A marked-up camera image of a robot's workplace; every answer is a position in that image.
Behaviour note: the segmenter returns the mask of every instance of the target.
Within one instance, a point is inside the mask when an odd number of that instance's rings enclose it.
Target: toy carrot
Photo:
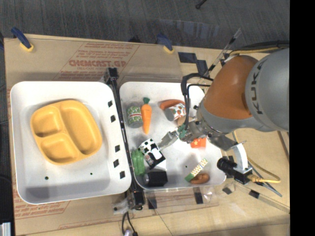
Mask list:
[[[143,120],[143,131],[144,133],[148,134],[150,130],[150,123],[151,123],[151,115],[152,115],[152,107],[148,104],[150,101],[149,98],[144,97],[143,102],[144,104],[141,107],[141,115]]]

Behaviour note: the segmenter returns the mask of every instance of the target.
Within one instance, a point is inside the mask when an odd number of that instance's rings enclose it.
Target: white object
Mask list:
[[[193,117],[196,114],[196,110],[193,109],[193,107],[201,102],[204,97],[204,92],[199,87],[190,87],[189,96],[191,100],[189,116]],[[177,128],[177,121],[169,121],[165,116],[164,110],[159,108],[159,104],[164,100],[184,99],[179,83],[126,82],[122,84],[120,88],[120,97],[123,110],[125,110],[132,101],[143,102],[143,97],[150,99],[149,105],[152,107],[152,118],[148,135],[144,133],[142,127],[130,128],[126,124],[126,134],[130,152],[137,149],[143,141],[149,138],[159,143],[168,131],[172,132]],[[123,113],[126,123],[126,112],[123,111]],[[168,183],[163,187],[148,187],[144,184],[141,176],[136,176],[138,184],[144,189],[153,190],[208,186],[218,185],[225,181],[225,173],[217,168],[217,162],[222,157],[221,150],[209,141],[207,141],[205,148],[191,148],[189,144],[178,139],[161,152],[166,160],[158,164],[153,170],[166,170]],[[201,185],[187,182],[185,176],[187,176],[203,158],[208,160],[208,164],[205,166],[203,172],[209,174],[209,182]],[[144,164],[147,173],[150,169],[146,162]]]
[[[78,100],[90,110],[103,142],[88,158],[54,165],[37,147],[30,119],[35,110],[66,99]],[[106,84],[19,82],[11,90],[11,112],[17,190],[25,202],[43,204],[112,195],[130,187],[131,173],[114,95]]]

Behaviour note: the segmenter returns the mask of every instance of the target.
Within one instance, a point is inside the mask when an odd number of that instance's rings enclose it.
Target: orange carrot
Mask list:
[[[143,102],[144,104],[141,107],[141,116],[143,120],[143,131],[144,133],[148,134],[150,130],[150,123],[151,123],[151,115],[152,115],[152,107],[148,104],[150,101],[149,98],[144,97]]]
[[[161,102],[161,104],[159,105],[159,108],[165,110],[167,108],[173,107],[179,103],[182,103],[185,105],[185,102],[182,100],[175,100],[175,99],[171,99],[171,100],[164,100],[163,102]]]

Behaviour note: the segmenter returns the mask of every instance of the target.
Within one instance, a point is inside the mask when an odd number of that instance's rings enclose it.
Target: hole in tray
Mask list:
[[[119,165],[119,161],[118,161],[118,159],[117,159],[117,160],[115,160],[115,161],[113,162],[113,164],[114,164],[114,168],[115,168],[115,167],[117,167],[117,166]]]
[[[126,176],[124,171],[120,172],[119,175],[120,175],[120,179],[122,179]]]

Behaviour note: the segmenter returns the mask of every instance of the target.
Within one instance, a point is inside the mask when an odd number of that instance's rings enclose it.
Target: yellow divided plate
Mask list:
[[[69,164],[95,154],[102,145],[100,130],[88,108],[65,100],[36,110],[31,131],[49,162]]]

